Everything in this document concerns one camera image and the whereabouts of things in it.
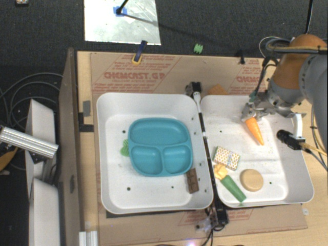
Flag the brown chocolate bar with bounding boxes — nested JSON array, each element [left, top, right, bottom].
[[186, 168, 200, 195]]

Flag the orange carrot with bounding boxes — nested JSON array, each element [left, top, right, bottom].
[[244, 116, 265, 147]]

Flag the black cylinder on white bracket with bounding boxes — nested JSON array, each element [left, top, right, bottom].
[[276, 113, 307, 151]]

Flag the thin black and white rod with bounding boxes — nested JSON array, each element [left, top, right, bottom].
[[193, 92, 224, 215]]

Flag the beige round biscuit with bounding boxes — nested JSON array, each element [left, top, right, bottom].
[[239, 169, 264, 193]]

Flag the white plastic tray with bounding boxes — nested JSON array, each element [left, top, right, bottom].
[[96, 92, 214, 214], [199, 94, 315, 208]]

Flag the orange cracker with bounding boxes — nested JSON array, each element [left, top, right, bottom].
[[207, 84, 229, 96]]

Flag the blue divided plate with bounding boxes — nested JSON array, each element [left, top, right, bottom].
[[127, 118, 194, 177]]

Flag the green toy leaf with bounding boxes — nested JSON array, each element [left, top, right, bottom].
[[120, 139, 131, 157]]

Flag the brown cardboard board red print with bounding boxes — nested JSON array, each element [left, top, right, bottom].
[[89, 52, 309, 238]]

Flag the white patterned packet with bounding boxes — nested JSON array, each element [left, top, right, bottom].
[[213, 146, 241, 172]]

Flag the black block with thin wires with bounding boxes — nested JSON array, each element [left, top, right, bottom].
[[185, 81, 203, 96], [196, 208, 229, 232]]

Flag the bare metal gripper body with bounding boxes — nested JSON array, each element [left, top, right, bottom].
[[245, 91, 293, 117]]

